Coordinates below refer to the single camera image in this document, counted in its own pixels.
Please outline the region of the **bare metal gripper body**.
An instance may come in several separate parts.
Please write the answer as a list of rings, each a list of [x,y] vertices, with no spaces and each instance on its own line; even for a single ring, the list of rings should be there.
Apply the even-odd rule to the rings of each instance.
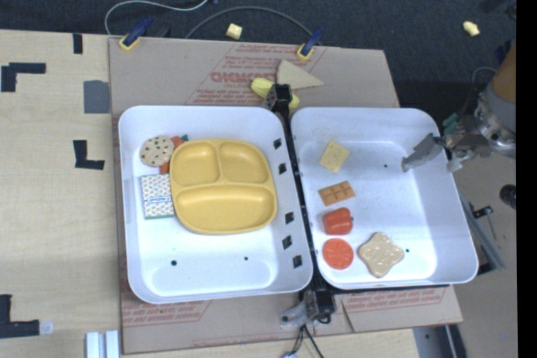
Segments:
[[[452,114],[442,122],[445,147],[460,160],[492,153],[516,159],[515,133],[496,117]]]

